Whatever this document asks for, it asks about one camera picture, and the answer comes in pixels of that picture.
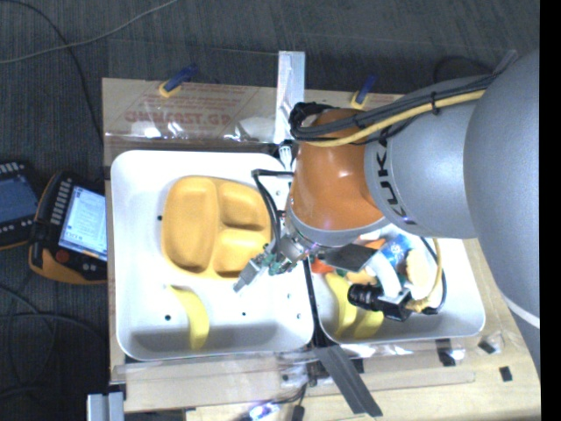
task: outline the black device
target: black device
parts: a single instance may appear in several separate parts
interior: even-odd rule
[[[107,211],[103,184],[59,172],[47,184],[33,225],[30,267],[55,281],[107,281]]]
[[[347,292],[347,300],[352,305],[364,310],[381,310],[384,317],[396,321],[405,321],[409,318],[412,310],[407,308],[407,303],[411,301],[411,290],[403,289],[395,298],[384,295],[381,286],[371,284],[352,284]]]
[[[0,162],[0,249],[29,240],[40,194],[38,175],[29,163]]]

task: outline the wire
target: wire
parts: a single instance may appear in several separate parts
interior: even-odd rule
[[[399,126],[396,126],[396,125],[389,126],[388,128],[385,128],[385,129],[381,130],[379,136],[369,137],[367,140],[364,140],[362,142],[352,142],[352,145],[361,146],[361,145],[366,145],[366,144],[370,144],[370,143],[373,143],[373,142],[388,140],[388,139],[392,138],[393,136],[402,132],[409,125],[411,125],[417,119],[417,117],[418,116],[412,117],[412,118],[406,120],[404,123],[402,123]]]
[[[128,22],[125,22],[124,24],[122,24],[122,25],[118,26],[117,28],[114,28],[114,29],[112,29],[108,32],[100,34],[99,36],[95,36],[94,38],[87,39],[87,40],[82,40],[82,41],[79,41],[79,42],[72,42],[72,43],[67,44],[65,46],[55,46],[55,47],[52,47],[52,48],[47,48],[46,50],[40,50],[40,51],[32,53],[32,54],[26,54],[24,56],[19,56],[17,58],[11,58],[11,59],[8,59],[8,60],[6,60],[6,59],[0,60],[0,64],[11,64],[13,62],[29,60],[31,58],[35,58],[35,57],[40,56],[42,54],[47,54],[47,53],[63,50],[64,48],[70,48],[70,47],[73,47],[73,46],[85,46],[87,44],[92,44],[94,42],[97,42],[98,40],[108,38],[112,34],[115,34],[116,32],[122,31],[124,28],[133,24],[137,20],[140,20],[141,18],[144,18],[145,16],[153,14],[157,11],[163,10],[164,8],[170,6],[171,4],[177,3],[179,1],[180,0],[170,0],[169,2],[161,4],[159,6],[156,6],[155,8],[151,8],[148,11],[141,12],[140,14],[135,16],[134,18],[130,19]]]
[[[12,317],[23,318],[23,319],[39,318],[39,319],[45,319],[45,320],[63,321],[65,323],[69,323],[71,325],[78,326],[81,329],[83,329],[84,331],[89,332],[93,337],[96,337],[97,339],[99,339],[99,341],[101,341],[104,345],[106,345],[106,343],[107,343],[107,339],[103,335],[98,333],[95,329],[93,329],[92,327],[90,327],[86,323],[83,323],[82,321],[78,321],[77,319],[74,319],[74,318],[71,318],[71,317],[66,317],[64,315],[56,315],[56,314],[53,314],[53,313],[44,313],[44,312],[17,313],[15,315],[2,315],[2,316],[0,316],[0,320],[12,318]]]
[[[302,400],[304,399],[304,396],[306,395],[307,388],[308,388],[308,383],[306,382],[292,396],[289,396],[285,399],[274,399],[271,402],[277,404],[284,404],[284,403],[295,403],[296,401],[300,401],[299,404],[301,404]]]
[[[437,291],[438,284],[442,281],[443,269],[442,269],[442,254],[440,253],[440,245],[437,239],[432,240],[435,244],[436,256],[437,256],[437,276],[435,277],[435,283],[432,285],[432,289],[429,294],[422,299],[412,299],[407,304],[406,307],[417,313],[421,313],[423,309],[427,308],[430,303],[430,299]]]
[[[31,391],[37,391],[40,394],[43,394],[45,392],[45,388],[40,386],[30,385],[26,387],[16,387],[14,389],[5,389],[3,391],[0,391],[0,401],[2,401],[3,399],[8,399],[9,397],[19,396],[22,393],[28,393]]]
[[[265,202],[267,212],[269,214],[269,217],[271,218],[271,228],[273,230],[273,237],[274,237],[273,253],[275,254],[277,259],[280,258],[280,253],[281,253],[279,248],[279,243],[281,241],[281,219],[279,217],[279,211],[277,210],[277,206],[273,200],[273,197],[268,192],[268,190],[263,185],[263,183],[259,180],[259,177],[260,176],[293,176],[293,175],[294,175],[293,172],[277,172],[273,170],[264,170],[262,168],[256,168],[252,170],[252,178],[255,181],[255,185],[257,186],[257,189]]]
[[[454,104],[465,103],[473,100],[480,99],[483,94],[485,93],[484,90],[478,90],[475,92],[469,92],[466,94],[458,95],[458,96],[450,96],[448,98],[443,98],[442,100],[438,100],[438,107],[443,108],[447,106],[452,106]],[[422,104],[421,106],[417,106],[413,109],[407,110],[402,112],[401,114],[392,116],[390,118],[386,118],[385,120],[377,123],[376,125],[371,125],[365,129],[362,129],[358,132],[355,132],[349,136],[345,136],[339,139],[328,139],[325,141],[312,141],[308,142],[310,145],[313,146],[342,146],[347,145],[352,142],[356,142],[359,139],[363,139],[364,137],[369,136],[375,132],[381,131],[385,128],[388,128],[391,125],[395,125],[396,123],[402,122],[407,120],[408,118],[412,118],[423,114],[425,112],[433,111],[434,106],[431,103]]]
[[[436,105],[437,101],[442,102],[449,97],[462,96],[479,90],[485,90],[500,73],[501,71],[499,70],[492,75],[483,76],[455,88],[442,89],[438,92],[434,91],[429,93],[427,90],[425,93],[417,96],[400,98],[393,103],[366,112],[356,111],[352,116],[347,118],[340,118],[320,125],[312,123],[311,125],[304,126],[304,122],[311,115],[321,114],[324,111],[336,108],[318,103],[297,103],[291,110],[288,119],[290,132],[296,140],[305,142],[330,142],[332,140],[338,140],[337,138],[326,137],[326,135],[341,132],[347,128],[359,128],[363,130],[368,126],[372,127],[378,123],[384,122],[388,118],[399,116],[406,111],[417,109],[425,104],[431,111],[437,112],[439,109]]]
[[[425,247],[429,250],[430,255],[435,263],[437,263],[437,253],[430,247],[429,242],[424,237],[420,237],[422,243]],[[440,304],[437,307],[425,307],[423,309],[423,314],[425,315],[436,315],[440,312],[440,310],[444,307],[444,303],[446,303],[446,297],[448,295],[448,283],[446,282],[446,273],[444,272],[444,268],[442,269],[442,298],[440,299]]]
[[[102,135],[101,129],[99,127],[99,124],[97,123],[96,114],[94,113],[94,105],[91,103],[91,97],[90,97],[89,92],[88,92],[88,86],[86,84],[86,76],[84,75],[84,72],[82,70],[82,67],[80,66],[80,62],[78,61],[78,58],[76,57],[76,55],[72,51],[72,48],[70,48],[70,46],[68,45],[68,41],[66,40],[64,35],[60,32],[59,28],[54,24],[54,22],[43,11],[41,11],[39,8],[36,8],[32,4],[27,4],[26,2],[21,2],[19,0],[0,0],[0,3],[18,4],[18,5],[23,6],[23,7],[27,8],[31,11],[34,11],[35,13],[39,14],[51,26],[51,28],[53,28],[54,32],[56,32],[57,36],[59,37],[59,39],[64,44],[64,47],[62,47],[62,48],[67,49],[68,54],[70,54],[70,56],[72,57],[72,61],[74,62],[75,66],[76,66],[76,70],[77,70],[78,76],[80,78],[80,84],[82,86],[82,91],[84,93],[84,98],[86,100],[86,105],[88,106],[89,115],[91,117],[91,122],[94,126],[94,129],[96,130],[97,137],[103,143],[103,135]]]
[[[33,275],[34,275],[34,273],[31,270],[28,270],[27,275],[25,276],[24,280],[22,281],[22,283],[18,287],[18,290],[16,290],[15,292],[11,291],[9,289],[6,289],[6,288],[1,288],[1,290],[4,293],[7,293],[12,298],[11,305],[10,305],[10,310],[9,310],[9,314],[8,314],[8,327],[6,329],[6,331],[8,332],[8,345],[7,345],[8,353],[7,353],[7,355],[8,355],[8,358],[9,358],[9,363],[10,363],[10,366],[11,366],[11,370],[12,370],[13,374],[15,375],[16,380],[18,381],[19,384],[35,382],[39,379],[39,377],[45,371],[47,363],[50,361],[51,354],[53,352],[55,338],[56,338],[56,325],[54,326],[54,328],[51,328],[51,326],[48,323],[46,323],[46,328],[49,331],[50,336],[51,336],[51,345],[50,345],[50,348],[49,348],[49,354],[47,355],[45,361],[43,362],[43,365],[38,368],[39,371],[36,373],[35,377],[33,377],[29,382],[23,382],[21,377],[19,376],[18,367],[16,366],[16,362],[14,361],[14,355],[13,355],[13,350],[12,350],[12,346],[11,346],[12,333],[13,333],[12,326],[13,326],[13,320],[14,320],[14,317],[15,317],[15,314],[16,314],[16,303],[17,302],[20,302],[20,303],[24,304],[26,307],[31,309],[33,313],[39,313],[37,308],[35,308],[32,304],[28,303],[23,297],[21,297],[19,295],[24,290],[24,288],[27,286],[27,283],[31,280]]]
[[[492,73],[493,70],[492,68],[490,68],[487,64],[485,64],[482,61],[476,61],[470,58],[466,58],[465,56],[457,56],[457,55],[453,55],[453,56],[444,56],[439,62],[437,62],[437,64],[435,65],[433,71],[432,71],[432,82],[433,83],[438,83],[440,82],[439,78],[438,78],[438,72],[440,71],[440,69],[449,62],[453,62],[453,61],[465,61],[465,63],[470,64],[475,66],[476,68],[480,68],[482,70],[485,70],[486,73]]]

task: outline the white tray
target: white tray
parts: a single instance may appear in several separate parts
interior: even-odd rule
[[[162,360],[225,353],[293,351],[305,346],[313,318],[301,267],[268,276],[236,294],[235,279],[207,280],[188,275],[163,257],[160,221],[167,192],[187,175],[206,175],[253,185],[255,168],[283,170],[262,153],[130,151],[111,166],[115,251],[117,340],[136,360]],[[279,208],[288,182],[263,177]],[[195,290],[210,318],[209,337],[191,350],[188,318],[166,286]]]
[[[186,175],[207,175],[253,185],[251,170],[282,170],[262,153],[130,151],[111,167],[115,248],[117,340],[136,360],[162,360],[225,353],[284,352],[311,339],[313,318],[302,265],[292,273],[255,280],[240,294],[234,279],[203,280],[166,261],[160,249],[160,221],[167,192]],[[262,177],[279,208],[288,183]],[[388,226],[382,233],[392,230]],[[323,330],[338,343],[381,344],[471,337],[485,324],[485,310],[461,240],[440,239],[448,296],[438,315],[413,314],[401,323],[385,319],[370,339],[336,338],[337,301],[324,278],[312,274]],[[196,289],[207,306],[210,333],[204,348],[190,349],[188,319],[166,290],[169,284]]]
[[[430,253],[416,236],[407,234],[394,225],[382,228],[379,235],[391,239],[398,233],[409,237],[415,247],[424,251],[427,261],[436,270],[436,264]],[[485,307],[465,252],[464,242],[459,239],[439,239],[438,243],[448,291],[444,307],[437,315],[413,313],[404,322],[385,318],[381,328],[370,339],[355,339],[352,330],[344,332],[338,338],[335,336],[338,323],[337,299],[332,295],[323,275],[312,273],[316,307],[323,331],[337,343],[345,345],[375,345],[477,335],[485,325]]]

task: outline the yellow cable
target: yellow cable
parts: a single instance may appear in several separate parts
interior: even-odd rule
[[[420,313],[423,309],[429,306],[430,299],[434,295],[435,291],[437,291],[438,284],[442,281],[442,257],[440,254],[440,245],[438,244],[437,239],[433,239],[432,241],[435,243],[435,253],[437,254],[437,276],[435,277],[435,283],[426,297],[423,299],[412,299],[405,306],[417,313]]]
[[[457,96],[449,96],[448,98],[443,98],[442,100],[437,100],[437,107],[443,108],[446,106],[452,106],[453,104],[465,103],[472,100],[480,99],[483,94],[485,93],[484,90],[478,90],[475,92],[468,92],[466,94],[461,94]],[[356,142],[359,139],[363,139],[364,137],[369,136],[370,134],[383,130],[391,125],[395,125],[396,123],[402,122],[403,120],[407,120],[408,118],[412,118],[414,116],[418,116],[419,114],[423,114],[424,112],[432,111],[433,107],[431,103],[422,104],[421,106],[417,106],[410,110],[401,112],[400,114],[394,115],[392,117],[386,118],[381,122],[368,126],[367,128],[360,130],[359,132],[355,132],[350,136],[342,137],[340,139],[333,139],[333,140],[323,140],[323,141],[314,141],[314,142],[307,142],[313,146],[341,146],[347,145],[352,142]]]

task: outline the screen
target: screen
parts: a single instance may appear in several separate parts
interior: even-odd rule
[[[34,217],[37,197],[23,176],[0,181],[0,223],[22,217]]]
[[[75,186],[59,245],[107,260],[105,196]]]

